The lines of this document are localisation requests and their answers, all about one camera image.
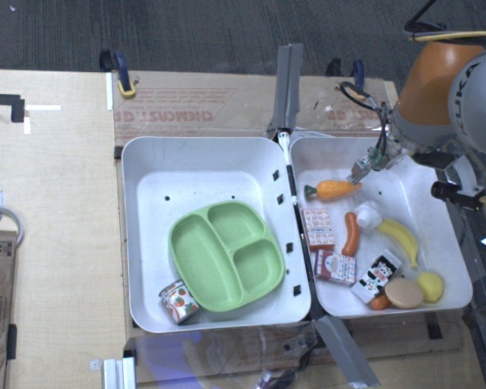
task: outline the green divided plate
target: green divided plate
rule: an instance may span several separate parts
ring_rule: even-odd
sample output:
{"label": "green divided plate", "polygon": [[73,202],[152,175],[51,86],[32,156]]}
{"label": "green divided plate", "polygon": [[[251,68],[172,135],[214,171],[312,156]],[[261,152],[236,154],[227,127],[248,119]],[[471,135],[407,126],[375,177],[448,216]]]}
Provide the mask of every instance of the green divided plate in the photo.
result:
{"label": "green divided plate", "polygon": [[283,255],[265,221],[237,200],[181,217],[169,233],[169,249],[194,299],[209,311],[257,300],[284,276]]}

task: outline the orange toy food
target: orange toy food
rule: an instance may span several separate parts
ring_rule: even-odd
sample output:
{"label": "orange toy food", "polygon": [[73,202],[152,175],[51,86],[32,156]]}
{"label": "orange toy food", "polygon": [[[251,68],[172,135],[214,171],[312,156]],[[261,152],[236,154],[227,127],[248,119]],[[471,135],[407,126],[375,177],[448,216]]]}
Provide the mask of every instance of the orange toy food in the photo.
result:
{"label": "orange toy food", "polygon": [[360,238],[360,228],[356,223],[356,213],[348,212],[344,217],[347,226],[347,240],[342,248],[342,255],[353,256],[358,247],[358,240]]}
{"label": "orange toy food", "polygon": [[305,195],[317,195],[319,198],[335,198],[354,191],[362,186],[361,183],[351,184],[347,180],[322,180],[317,187],[305,185]]}
{"label": "orange toy food", "polygon": [[385,294],[380,294],[378,297],[373,298],[369,304],[373,310],[383,310],[390,306],[390,301]]}

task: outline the banana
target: banana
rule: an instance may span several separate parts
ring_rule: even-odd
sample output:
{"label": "banana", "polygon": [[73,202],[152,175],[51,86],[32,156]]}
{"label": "banana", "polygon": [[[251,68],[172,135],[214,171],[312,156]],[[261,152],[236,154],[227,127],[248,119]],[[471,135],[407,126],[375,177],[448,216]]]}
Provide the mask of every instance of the banana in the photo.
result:
{"label": "banana", "polygon": [[416,262],[418,241],[405,225],[400,224],[396,220],[383,219],[376,229],[378,229],[380,232],[386,233],[398,241],[410,259],[411,267],[416,268],[418,266]]}

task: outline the soup can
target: soup can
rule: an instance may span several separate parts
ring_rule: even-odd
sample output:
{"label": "soup can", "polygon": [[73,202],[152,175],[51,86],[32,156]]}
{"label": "soup can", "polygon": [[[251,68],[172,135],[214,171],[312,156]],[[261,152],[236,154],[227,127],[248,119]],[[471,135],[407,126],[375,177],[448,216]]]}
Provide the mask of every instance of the soup can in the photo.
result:
{"label": "soup can", "polygon": [[182,280],[176,280],[162,289],[159,297],[177,324],[183,323],[200,309]]}

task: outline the pink box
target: pink box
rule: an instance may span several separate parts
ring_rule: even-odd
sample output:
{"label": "pink box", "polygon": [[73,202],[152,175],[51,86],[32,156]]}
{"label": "pink box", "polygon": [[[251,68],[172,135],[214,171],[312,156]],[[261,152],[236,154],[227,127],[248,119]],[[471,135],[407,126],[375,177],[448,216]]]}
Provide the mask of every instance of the pink box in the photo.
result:
{"label": "pink box", "polygon": [[302,209],[301,212],[310,250],[332,250],[335,247],[335,237],[327,209]]}
{"label": "pink box", "polygon": [[333,250],[315,254],[315,276],[337,284],[353,285],[356,280],[356,259]]}

